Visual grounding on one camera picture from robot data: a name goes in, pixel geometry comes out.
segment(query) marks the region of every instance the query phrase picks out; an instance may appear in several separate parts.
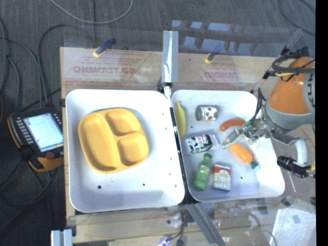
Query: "yellow plate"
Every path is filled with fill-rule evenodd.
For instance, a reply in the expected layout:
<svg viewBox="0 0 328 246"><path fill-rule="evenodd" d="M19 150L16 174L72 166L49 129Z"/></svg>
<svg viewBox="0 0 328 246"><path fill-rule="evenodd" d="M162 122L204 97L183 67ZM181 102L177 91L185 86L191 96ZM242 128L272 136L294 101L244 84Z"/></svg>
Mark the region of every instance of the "yellow plate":
<svg viewBox="0 0 328 246"><path fill-rule="evenodd" d="M80 144L90 167L114 173L143 162L149 152L138 118L117 108L91 113L78 124Z"/></svg>

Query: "white cable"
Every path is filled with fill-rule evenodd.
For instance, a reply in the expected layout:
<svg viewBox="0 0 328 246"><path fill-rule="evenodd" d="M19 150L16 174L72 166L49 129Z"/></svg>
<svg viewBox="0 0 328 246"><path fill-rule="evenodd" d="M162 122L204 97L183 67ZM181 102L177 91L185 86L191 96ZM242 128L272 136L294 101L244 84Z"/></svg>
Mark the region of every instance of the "white cable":
<svg viewBox="0 0 328 246"><path fill-rule="evenodd" d="M125 16L125 15L130 11L130 9L131 9L131 7L132 7L132 4L133 4L133 0L131 0L130 6L129 6L129 8L127 9L127 11L126 11L123 15L121 15L121 16L119 16L119 17L113 19L113 20L109 20L109 21L105 21L105 22L93 22L93 21L87 21L87 20L80 19L80 18L74 16L73 14L71 14L70 12L68 12L67 10L65 10L63 7L61 7L59 4L57 4L54 0L50 0L50 1L51 1L55 6L59 7L60 9L62 9L65 13L67 13L68 15L70 15L71 17L73 17L74 19L79 20L79 21L84 22L84 23L90 23L90 24L108 24L108 23L114 22L114 21L116 21L116 20L122 18L123 16Z"/></svg>

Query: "transparent plastic sheet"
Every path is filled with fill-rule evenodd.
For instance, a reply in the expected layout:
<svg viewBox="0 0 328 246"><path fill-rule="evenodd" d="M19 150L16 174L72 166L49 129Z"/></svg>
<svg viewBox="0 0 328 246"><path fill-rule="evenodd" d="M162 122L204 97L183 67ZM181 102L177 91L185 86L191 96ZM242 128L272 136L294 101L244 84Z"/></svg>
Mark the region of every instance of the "transparent plastic sheet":
<svg viewBox="0 0 328 246"><path fill-rule="evenodd" d="M76 89L76 88L87 88L87 89L133 89L133 90L156 90L158 91L161 87L160 79L162 72L162 50L163 50L163 33L161 32L141 32L137 30L118 30L109 28L90 28L82 27L91 33L91 41L88 38L84 38L84 42L79 38L80 34L71 34L70 32L65 35L65 46L61 47L61 71L62 71L62 98ZM179 30L179 38L185 30ZM254 48L253 53L255 55L250 55L250 53L233 53L232 51L223 51L223 54L218 54L216 59L223 59L225 64L228 64L229 73L234 74L234 79L230 80L231 77L224 78L223 81L220 77L206 77L206 71L203 69L203 73L199 72L202 70L199 66L206 66L204 63L204 58L213 49L212 42L208 42L210 46L204 48L185 48L179 44L179 59L178 59L178 81L175 81L172 87L172 91L179 89L204 89L204 90L244 90L250 91L256 86L264 75L265 71L270 68L271 62L279 55L284 45L290 41L290 38L295 34L295 30L289 30L285 32L283 38L284 41L280 44L275 43L271 49L265 48L260 42ZM139 60L142 65L137 65L135 68L133 65L135 63L130 62L130 66L134 68L134 71L126 74L126 70L122 72L120 80L106 77L107 81L101 83L96 81L93 76L80 80L79 83L67 83L63 75L72 69L74 66L70 66L72 56L76 56L76 52L82 50L84 53L88 53L92 57L92 52L95 48L99 47L102 43L108 39L116 38L116 43L113 44L111 50L118 50L120 53L126 53L129 55L130 51L136 51L135 55L129 55L135 61ZM302 35L293 41L293 45L298 48L302 40ZM230 44L230 49L235 48L236 45ZM243 45L242 48L250 50L250 46ZM264 84L271 86L270 81L265 81ZM287 153L295 156L295 151L290 150L290 147L281 146L281 144L273 143L277 155L280 153ZM283 210L290 205L293 207L299 207L302 209L304 207L303 202L305 201L306 211L311 212L313 206L309 204L309 196L313 196L313 188L315 190L315 182L308 181L310 195L299 193L299 187L302 185L300 179L294 178L294 176L287 172L282 171L285 180L285 191L279 197L273 198L258 198L258 199L247 199L247 200L234 200L226 202L214 202L214 203L204 203L204 206L208 209L208 214L213 220L213 224L220 230L220 234L227 245L240 245L240 236L244 233L249 234L252 230L253 234L256 234L256 229L252 229L260 223L262 228L265 227L268 232L258 231L259 235L264 235L267 241L270 241L270 245L275 245L270 233L274 230L274 225L277 223L279 218L277 218L277 212ZM136 209L136 210L126 210L126 211L113 211L113 212L103 212L103 213L93 213L93 214L81 214L75 211L69 205L68 201L68 217L67 226L74 227L76 229L76 236L73 238L75 242L87 242L90 238L93 240L112 240L112 239L122 239L122 238L132 238L132 237L144 237L150 236L156 237L156 241L160 241L159 237L165 234L176 234L179 232L179 225L170 226L167 223L168 219L175 216L177 212L183 211L183 203L169 208L160 209ZM186 232L200 232L198 225L189 219L188 226L185 229Z"/></svg>

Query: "orange carrot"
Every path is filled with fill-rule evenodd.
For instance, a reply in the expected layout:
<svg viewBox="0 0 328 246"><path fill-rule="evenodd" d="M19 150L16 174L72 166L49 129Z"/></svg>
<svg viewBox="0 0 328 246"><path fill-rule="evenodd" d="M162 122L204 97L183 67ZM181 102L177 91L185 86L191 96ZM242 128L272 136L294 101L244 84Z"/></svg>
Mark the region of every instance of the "orange carrot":
<svg viewBox="0 0 328 246"><path fill-rule="evenodd" d="M246 150L245 148L243 148L241 145L239 144L233 144L230 146L231 150L239 157L239 159L244 162L244 163L251 163L253 156L252 154Z"/></svg>
<svg viewBox="0 0 328 246"><path fill-rule="evenodd" d="M222 125L220 126L220 130L226 131L229 127L242 126L244 124L245 124L245 120L243 120L242 118L233 118L223 122Z"/></svg>

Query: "blue and yellow clamp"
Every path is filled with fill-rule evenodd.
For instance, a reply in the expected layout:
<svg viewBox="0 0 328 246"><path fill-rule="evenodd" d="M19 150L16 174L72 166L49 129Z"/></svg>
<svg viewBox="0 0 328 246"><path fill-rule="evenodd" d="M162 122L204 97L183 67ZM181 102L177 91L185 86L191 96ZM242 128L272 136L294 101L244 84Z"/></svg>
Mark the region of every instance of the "blue and yellow clamp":
<svg viewBox="0 0 328 246"><path fill-rule="evenodd" d="M214 50L206 56L205 63L210 65L214 61L214 57L219 52L219 50L220 50L220 44L217 44Z"/></svg>
<svg viewBox="0 0 328 246"><path fill-rule="evenodd" d="M93 55L95 57L100 57L101 55L105 54L106 49L108 49L114 43L116 43L116 39L114 39L114 38L107 40L100 47L93 50Z"/></svg>

